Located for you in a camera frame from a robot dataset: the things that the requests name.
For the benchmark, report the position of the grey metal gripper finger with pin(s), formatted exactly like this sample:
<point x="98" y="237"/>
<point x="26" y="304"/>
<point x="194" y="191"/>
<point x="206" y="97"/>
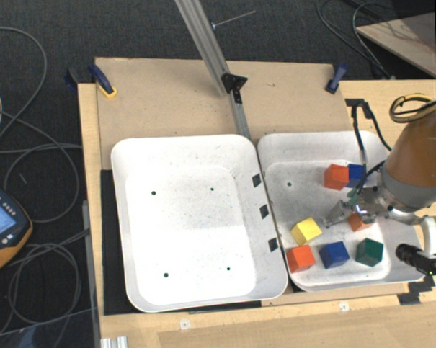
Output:
<point x="368" y="218"/>
<point x="337" y="213"/>

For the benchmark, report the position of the blue cube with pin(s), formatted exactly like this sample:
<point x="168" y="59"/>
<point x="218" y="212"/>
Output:
<point x="334" y="255"/>
<point x="356" y="174"/>

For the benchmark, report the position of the green cube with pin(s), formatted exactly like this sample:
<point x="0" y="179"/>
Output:
<point x="369" y="252"/>

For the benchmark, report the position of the white plastic tray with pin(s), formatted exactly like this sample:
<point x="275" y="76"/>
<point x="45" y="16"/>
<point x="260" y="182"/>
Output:
<point x="303" y="151"/>
<point x="191" y="225"/>

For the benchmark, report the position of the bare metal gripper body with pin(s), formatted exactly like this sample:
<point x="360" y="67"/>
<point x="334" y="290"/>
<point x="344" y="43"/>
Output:
<point x="376" y="202"/>

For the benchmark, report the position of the yellow cube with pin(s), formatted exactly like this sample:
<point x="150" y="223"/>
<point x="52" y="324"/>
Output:
<point x="306" y="231"/>

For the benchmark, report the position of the brown cardboard board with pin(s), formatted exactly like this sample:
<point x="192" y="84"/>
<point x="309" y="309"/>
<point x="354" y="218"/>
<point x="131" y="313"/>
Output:
<point x="171" y="103"/>

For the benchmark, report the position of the black cylinder on white bracket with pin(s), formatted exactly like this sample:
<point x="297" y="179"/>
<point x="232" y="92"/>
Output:
<point x="412" y="255"/>

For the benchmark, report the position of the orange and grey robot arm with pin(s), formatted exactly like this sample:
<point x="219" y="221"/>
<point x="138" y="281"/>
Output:
<point x="414" y="161"/>

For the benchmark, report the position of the orange cube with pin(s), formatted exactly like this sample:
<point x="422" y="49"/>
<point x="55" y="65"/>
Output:
<point x="356" y="223"/>
<point x="335" y="177"/>
<point x="301" y="258"/>

